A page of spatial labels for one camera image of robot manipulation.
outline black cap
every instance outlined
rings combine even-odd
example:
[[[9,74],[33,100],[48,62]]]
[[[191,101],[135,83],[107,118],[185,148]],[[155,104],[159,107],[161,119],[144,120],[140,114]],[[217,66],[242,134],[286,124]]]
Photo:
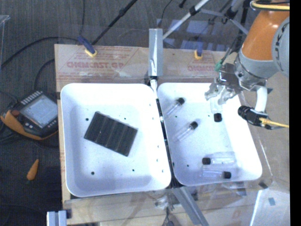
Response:
[[[204,165],[210,165],[210,164],[211,164],[211,159],[210,159],[209,157],[204,157],[204,158],[202,159],[202,163],[203,163]]]
[[[184,98],[178,98],[177,100],[176,100],[177,102],[179,102],[180,103],[180,105],[183,105],[184,103],[185,103],[185,100],[184,100]]]
[[[231,178],[231,172],[229,172],[229,171],[224,171],[224,172],[223,172],[223,176],[224,176],[224,178],[229,179],[229,178]]]
[[[221,122],[222,121],[222,114],[221,113],[215,113],[214,114],[214,121],[215,122]]]
[[[193,121],[192,123],[190,123],[190,126],[194,130],[196,127],[198,127],[198,124],[195,121]]]

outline yellow connector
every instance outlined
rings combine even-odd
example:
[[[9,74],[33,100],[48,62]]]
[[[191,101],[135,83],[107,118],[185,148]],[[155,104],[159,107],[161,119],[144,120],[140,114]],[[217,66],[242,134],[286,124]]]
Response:
[[[194,57],[195,57],[196,59],[201,59],[201,58],[203,57],[203,54],[202,54],[201,56],[198,56],[198,51],[195,50],[195,51],[194,51]]]
[[[91,57],[95,57],[97,55],[97,51],[96,50],[95,50],[95,53],[93,53],[93,54],[89,50],[87,50],[87,49],[85,49],[85,52],[87,54],[89,54],[89,56],[91,56]]]
[[[281,126],[281,127],[287,127],[287,128],[290,127],[289,125],[281,124],[281,123],[278,123],[278,122],[274,122],[274,121],[271,121],[271,120],[269,120],[267,118],[263,118],[263,117],[260,117],[259,120],[261,121],[262,124],[272,124],[272,125]]]

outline plastic tube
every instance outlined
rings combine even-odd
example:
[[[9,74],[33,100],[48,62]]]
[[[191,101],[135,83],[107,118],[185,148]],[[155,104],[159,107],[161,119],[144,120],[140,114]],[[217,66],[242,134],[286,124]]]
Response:
[[[182,97],[175,100],[174,103],[170,105],[170,107],[166,110],[164,117],[168,118],[169,116],[171,116],[173,113],[178,111],[181,108],[181,105],[183,105],[184,103],[185,100]]]
[[[181,128],[174,136],[172,141],[179,142],[184,140],[188,135],[190,135],[198,127],[198,123],[195,121],[191,122],[188,126]]]
[[[229,171],[203,168],[200,176],[204,179],[217,180],[230,179],[232,177],[232,174]]]
[[[202,159],[203,165],[231,166],[237,163],[234,152],[217,152],[206,155]]]

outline handheld device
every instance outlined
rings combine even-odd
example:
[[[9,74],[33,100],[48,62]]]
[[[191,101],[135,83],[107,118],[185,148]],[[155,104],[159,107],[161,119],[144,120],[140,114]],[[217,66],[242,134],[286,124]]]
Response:
[[[41,90],[10,104],[0,118],[13,131],[35,140],[46,139],[58,131],[57,103]]]

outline metal pole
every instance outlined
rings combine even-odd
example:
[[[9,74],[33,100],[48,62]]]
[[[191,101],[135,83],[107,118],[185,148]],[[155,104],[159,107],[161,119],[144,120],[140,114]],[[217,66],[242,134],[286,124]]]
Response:
[[[202,6],[204,6],[209,0],[201,0],[201,2],[199,2],[194,9],[196,11],[198,11]],[[172,26],[172,28],[170,30],[168,30],[164,35],[163,35],[163,39],[165,39],[166,37],[168,37],[174,30],[176,30],[182,23],[184,23],[188,18],[191,17],[191,13],[189,12],[188,14],[186,14],[180,21],[178,21],[174,26]]]
[[[187,187],[183,186],[180,188],[173,188],[172,190],[194,225],[201,224],[202,226],[209,226]]]

